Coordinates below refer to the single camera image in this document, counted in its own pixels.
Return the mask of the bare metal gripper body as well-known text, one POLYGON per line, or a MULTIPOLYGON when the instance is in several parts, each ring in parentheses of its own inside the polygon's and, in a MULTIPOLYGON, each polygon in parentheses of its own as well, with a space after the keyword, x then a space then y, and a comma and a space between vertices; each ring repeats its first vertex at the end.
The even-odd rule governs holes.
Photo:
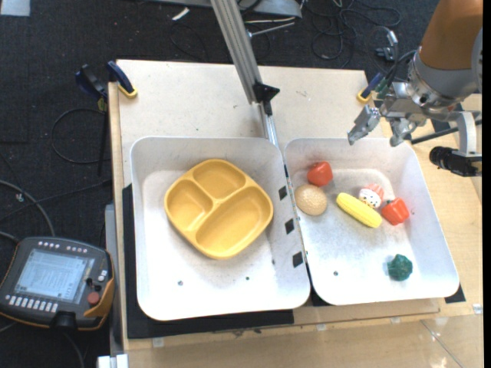
POLYGON ((446 122, 466 96, 451 97, 420 82, 393 82, 379 109, 382 117, 446 122))

